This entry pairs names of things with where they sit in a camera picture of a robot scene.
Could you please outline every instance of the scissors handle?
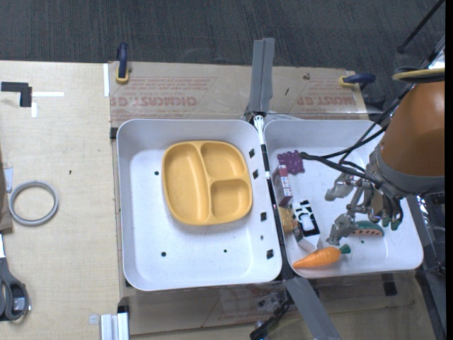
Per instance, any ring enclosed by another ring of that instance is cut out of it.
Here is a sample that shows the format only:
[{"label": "scissors handle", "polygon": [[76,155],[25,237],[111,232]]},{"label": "scissors handle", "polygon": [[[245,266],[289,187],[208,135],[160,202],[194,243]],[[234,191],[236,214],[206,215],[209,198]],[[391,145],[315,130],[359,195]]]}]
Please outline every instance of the scissors handle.
[{"label": "scissors handle", "polygon": [[[25,300],[23,309],[14,309],[14,299]],[[28,292],[25,285],[11,275],[6,258],[0,258],[0,316],[4,313],[9,320],[17,320],[28,310]]]}]

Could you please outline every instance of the dark floor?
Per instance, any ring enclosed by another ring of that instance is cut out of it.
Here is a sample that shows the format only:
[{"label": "dark floor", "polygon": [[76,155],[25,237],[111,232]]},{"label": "dark floor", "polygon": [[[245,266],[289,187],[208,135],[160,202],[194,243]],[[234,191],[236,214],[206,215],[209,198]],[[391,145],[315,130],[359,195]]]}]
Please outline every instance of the dark floor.
[{"label": "dark floor", "polygon": [[253,41],[276,39],[274,65],[346,68],[377,80],[382,107],[445,35],[445,3],[405,54],[396,49],[439,0],[0,0],[0,59],[114,60],[121,42],[146,62],[251,64]]}]

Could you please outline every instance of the metal ring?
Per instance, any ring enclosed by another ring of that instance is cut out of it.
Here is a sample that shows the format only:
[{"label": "metal ring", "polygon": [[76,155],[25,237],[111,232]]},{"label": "metal ring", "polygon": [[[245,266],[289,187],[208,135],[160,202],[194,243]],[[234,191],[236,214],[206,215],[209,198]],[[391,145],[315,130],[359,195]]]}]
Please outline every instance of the metal ring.
[{"label": "metal ring", "polygon": [[[17,195],[22,193],[25,189],[28,188],[43,188],[46,191],[50,193],[50,195],[53,197],[54,200],[54,206],[52,209],[46,214],[44,217],[37,219],[37,220],[28,220],[20,217],[16,211],[14,210],[14,200],[16,199]],[[9,210],[11,211],[11,215],[13,216],[14,220],[22,225],[27,225],[29,227],[34,227],[37,225],[41,225],[49,221],[57,212],[58,209],[58,196],[57,192],[51,185],[46,183],[45,181],[39,181],[39,180],[32,180],[32,181],[26,181],[22,184],[17,185],[13,191],[11,191],[11,197],[9,198]]]}]

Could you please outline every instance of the yellow bowl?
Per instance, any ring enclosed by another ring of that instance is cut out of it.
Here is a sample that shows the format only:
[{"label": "yellow bowl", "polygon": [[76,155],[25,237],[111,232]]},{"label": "yellow bowl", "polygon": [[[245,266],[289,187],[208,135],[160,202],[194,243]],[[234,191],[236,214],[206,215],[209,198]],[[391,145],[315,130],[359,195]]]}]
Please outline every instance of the yellow bowl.
[{"label": "yellow bowl", "polygon": [[252,206],[247,164],[222,141],[185,141],[162,160],[164,194],[171,215],[189,225],[213,225],[244,217]]}]

